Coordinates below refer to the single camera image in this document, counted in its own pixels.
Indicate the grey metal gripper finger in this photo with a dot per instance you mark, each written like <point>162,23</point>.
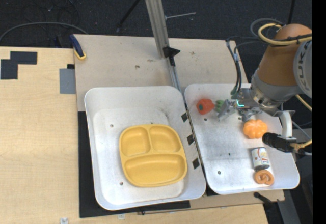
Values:
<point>248,115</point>
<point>225,110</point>

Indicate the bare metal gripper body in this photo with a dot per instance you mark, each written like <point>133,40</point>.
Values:
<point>248,100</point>

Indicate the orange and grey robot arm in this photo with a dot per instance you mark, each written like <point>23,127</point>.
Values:
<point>278,65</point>

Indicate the orange toy pumpkin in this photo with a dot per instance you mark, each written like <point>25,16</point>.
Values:
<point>255,129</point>

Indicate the red toy pepper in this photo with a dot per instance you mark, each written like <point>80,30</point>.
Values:
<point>205,106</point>

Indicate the white plastic tray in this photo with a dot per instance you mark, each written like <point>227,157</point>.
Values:
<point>224,146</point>
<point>109,146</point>

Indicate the small white can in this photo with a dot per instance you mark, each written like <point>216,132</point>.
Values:
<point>260,158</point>

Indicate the thin black and white rod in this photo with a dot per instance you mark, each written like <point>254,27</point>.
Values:
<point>175,76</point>

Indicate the orange toy pretzel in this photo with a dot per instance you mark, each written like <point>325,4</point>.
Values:
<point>264,177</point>

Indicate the yellow divided plate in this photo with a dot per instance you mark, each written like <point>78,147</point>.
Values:
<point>152,164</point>

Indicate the pale wood board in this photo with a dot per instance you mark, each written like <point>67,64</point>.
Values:
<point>122,65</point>

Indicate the black cylinder on white bracket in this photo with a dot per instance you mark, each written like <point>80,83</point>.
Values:
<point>276,141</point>

